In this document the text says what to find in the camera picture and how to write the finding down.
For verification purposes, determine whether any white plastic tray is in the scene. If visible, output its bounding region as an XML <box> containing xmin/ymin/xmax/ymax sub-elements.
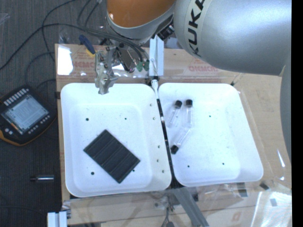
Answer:
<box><xmin>60</xmin><ymin>82</ymin><xmax>172</xmax><ymax>198</ymax></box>
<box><xmin>158</xmin><ymin>82</ymin><xmax>264</xmax><ymax>187</ymax></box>

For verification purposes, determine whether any clear plastic bottle black cap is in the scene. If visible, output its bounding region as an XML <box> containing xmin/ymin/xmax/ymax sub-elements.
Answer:
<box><xmin>170</xmin><ymin>127</ymin><xmax>191</xmax><ymax>155</ymax></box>
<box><xmin>166</xmin><ymin>99</ymin><xmax>183</xmax><ymax>129</ymax></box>
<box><xmin>183</xmin><ymin>99</ymin><xmax>195</xmax><ymax>129</ymax></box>

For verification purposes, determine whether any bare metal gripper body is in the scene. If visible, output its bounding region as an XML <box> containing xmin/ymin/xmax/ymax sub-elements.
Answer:
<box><xmin>113</xmin><ymin>43</ymin><xmax>142</xmax><ymax>73</ymax></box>

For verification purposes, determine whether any black ribbed flat panel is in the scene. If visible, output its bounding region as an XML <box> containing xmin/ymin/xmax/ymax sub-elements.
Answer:
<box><xmin>83</xmin><ymin>129</ymin><xmax>141</xmax><ymax>184</ymax></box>

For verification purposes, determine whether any black cylinder on white bracket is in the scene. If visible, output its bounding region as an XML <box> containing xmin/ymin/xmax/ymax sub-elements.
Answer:
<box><xmin>149</xmin><ymin>25</ymin><xmax>176</xmax><ymax>78</ymax></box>

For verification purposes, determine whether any brown cardboard board red print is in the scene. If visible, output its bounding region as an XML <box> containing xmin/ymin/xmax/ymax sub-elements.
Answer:
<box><xmin>54</xmin><ymin>43</ymin><xmax>292</xmax><ymax>225</ymax></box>

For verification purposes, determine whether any thin black and white rod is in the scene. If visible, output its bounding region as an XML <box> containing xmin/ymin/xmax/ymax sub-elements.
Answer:
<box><xmin>151</xmin><ymin>79</ymin><xmax>178</xmax><ymax>187</ymax></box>

